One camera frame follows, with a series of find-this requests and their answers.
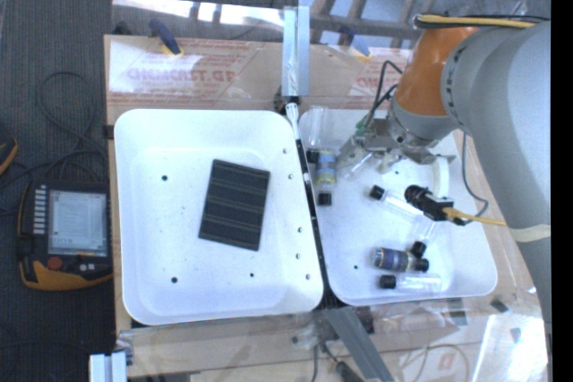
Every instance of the screen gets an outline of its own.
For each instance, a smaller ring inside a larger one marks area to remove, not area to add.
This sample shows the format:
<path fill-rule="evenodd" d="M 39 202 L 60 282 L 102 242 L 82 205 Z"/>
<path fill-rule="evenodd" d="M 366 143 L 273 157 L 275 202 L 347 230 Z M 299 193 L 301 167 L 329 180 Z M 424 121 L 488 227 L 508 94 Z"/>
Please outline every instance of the screen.
<path fill-rule="evenodd" d="M 49 254 L 107 256 L 106 194 L 50 190 L 48 202 Z"/>

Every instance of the reflective surface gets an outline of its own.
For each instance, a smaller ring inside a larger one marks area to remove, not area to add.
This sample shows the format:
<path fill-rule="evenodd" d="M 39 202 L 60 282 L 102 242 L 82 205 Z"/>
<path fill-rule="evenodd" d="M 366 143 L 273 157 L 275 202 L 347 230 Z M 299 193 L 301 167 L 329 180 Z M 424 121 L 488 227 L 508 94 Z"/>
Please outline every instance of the reflective surface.
<path fill-rule="evenodd" d="M 311 106 L 367 110 L 383 63 L 403 68 L 419 35 L 416 13 L 518 14 L 520 1 L 300 0 L 310 10 Z M 160 19 L 184 50 L 176 57 L 152 37 Z M 107 121 L 135 107 L 279 111 L 285 15 L 282 10 L 181 0 L 113 0 L 114 35 L 106 37 Z M 389 72 L 382 90 L 398 81 Z M 110 142 L 112 183 L 114 145 Z M 473 149 L 468 179 L 490 199 Z M 122 298 L 120 232 L 115 200 L 117 346 L 131 354 L 131 378 L 185 373 L 191 381 L 341 380 L 345 361 L 365 379 L 322 310 L 142 327 Z M 483 296 L 403 301 L 352 308 L 396 381 L 546 380 L 543 321 L 531 278 L 507 228 L 484 225 L 498 272 Z M 347 307 L 341 302 L 339 307 Z"/>

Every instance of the black rectangular pad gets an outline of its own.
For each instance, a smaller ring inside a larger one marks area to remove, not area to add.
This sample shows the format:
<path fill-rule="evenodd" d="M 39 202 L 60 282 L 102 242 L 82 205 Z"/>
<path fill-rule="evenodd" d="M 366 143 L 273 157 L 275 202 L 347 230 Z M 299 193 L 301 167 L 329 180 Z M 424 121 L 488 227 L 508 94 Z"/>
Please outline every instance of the black rectangular pad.
<path fill-rule="evenodd" d="M 258 250 L 270 173 L 213 160 L 199 237 Z"/>

